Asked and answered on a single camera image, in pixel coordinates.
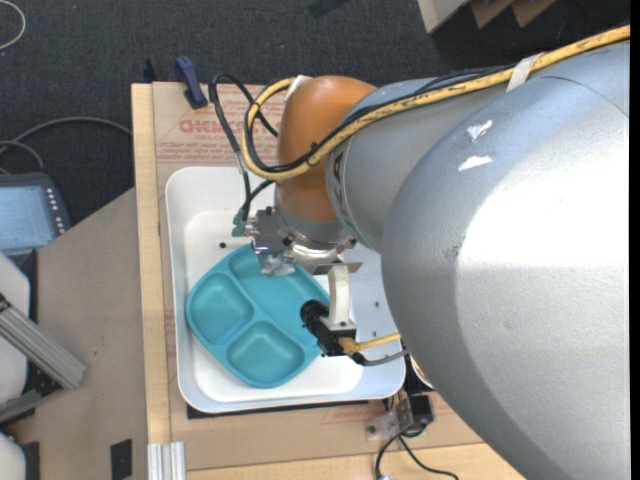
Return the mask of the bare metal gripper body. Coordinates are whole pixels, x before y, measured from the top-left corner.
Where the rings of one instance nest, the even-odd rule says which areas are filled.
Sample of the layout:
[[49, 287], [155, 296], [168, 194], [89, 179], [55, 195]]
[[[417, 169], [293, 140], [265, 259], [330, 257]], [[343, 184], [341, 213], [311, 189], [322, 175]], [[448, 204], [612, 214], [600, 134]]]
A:
[[290, 215], [279, 207], [259, 210], [251, 220], [252, 248], [257, 255], [280, 257], [292, 252], [296, 266], [323, 269], [342, 261], [343, 253], [357, 240], [338, 221], [308, 221]]

